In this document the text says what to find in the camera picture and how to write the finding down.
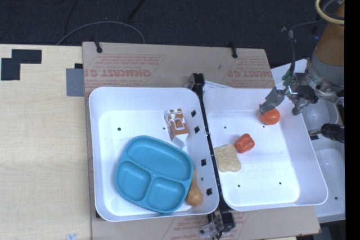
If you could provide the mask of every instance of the orange-red object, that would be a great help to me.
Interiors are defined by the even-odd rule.
[[[245,133],[234,143],[235,148],[239,153],[249,151],[255,146],[255,142],[249,133]]]
[[[260,114],[260,120],[266,125],[276,124],[280,119],[280,112],[278,109],[273,108]]]

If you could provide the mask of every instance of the divided blue plate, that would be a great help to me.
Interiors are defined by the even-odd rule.
[[[128,201],[159,213],[184,202],[194,165],[178,147],[150,136],[129,141],[115,172],[115,186]]]

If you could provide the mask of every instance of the tomato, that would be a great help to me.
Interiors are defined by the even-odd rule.
[[[280,119],[280,112],[276,108],[268,110],[264,112],[264,114],[260,113],[260,120],[262,121],[262,123],[266,125],[273,125],[277,123],[279,119]]]
[[[235,148],[239,153],[249,151],[255,146],[255,142],[249,133],[245,133],[234,143]]]

